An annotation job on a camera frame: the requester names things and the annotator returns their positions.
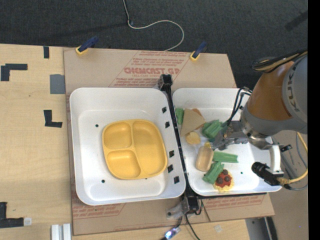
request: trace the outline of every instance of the clamp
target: clamp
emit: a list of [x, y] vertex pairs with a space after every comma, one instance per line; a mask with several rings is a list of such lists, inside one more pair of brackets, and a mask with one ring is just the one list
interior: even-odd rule
[[99, 38], [97, 36], [91, 37], [88, 39], [85, 43], [80, 45], [79, 47], [75, 48], [75, 51], [78, 55], [84, 54], [88, 48], [95, 47], [96, 43], [99, 41]]
[[195, 62], [195, 61], [199, 58], [200, 53], [203, 53], [203, 52], [205, 52], [206, 50], [207, 50], [207, 42], [203, 41], [203, 42], [199, 45], [199, 47], [198, 47], [194, 52], [191, 53], [190, 59], [191, 59], [193, 62]]

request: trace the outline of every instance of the white tray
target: white tray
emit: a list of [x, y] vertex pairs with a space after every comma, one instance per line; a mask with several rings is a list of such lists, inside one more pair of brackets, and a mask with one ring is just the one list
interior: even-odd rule
[[[175, 108], [199, 109], [207, 122], [217, 119], [224, 122], [231, 115], [237, 92], [236, 88], [181, 88], [173, 93], [173, 104]], [[233, 119], [239, 118], [240, 112]], [[267, 184], [252, 172], [251, 166], [254, 162], [270, 165], [270, 153], [247, 143], [229, 145], [224, 150], [238, 155], [238, 163], [225, 163], [224, 167], [233, 176], [234, 187], [230, 191], [219, 192], [212, 184], [203, 181], [205, 172], [195, 167], [199, 147], [205, 143], [206, 138], [203, 137], [199, 145], [188, 144], [185, 137], [181, 137], [180, 140], [190, 187], [201, 196], [254, 194], [281, 189], [281, 186]]]
[[[88, 205], [175, 198], [186, 181], [180, 160], [167, 97], [154, 88], [79, 88], [70, 96], [76, 193]], [[102, 132], [120, 120], [144, 119], [159, 129], [168, 158], [161, 174], [147, 179], [115, 178], [107, 167]]]

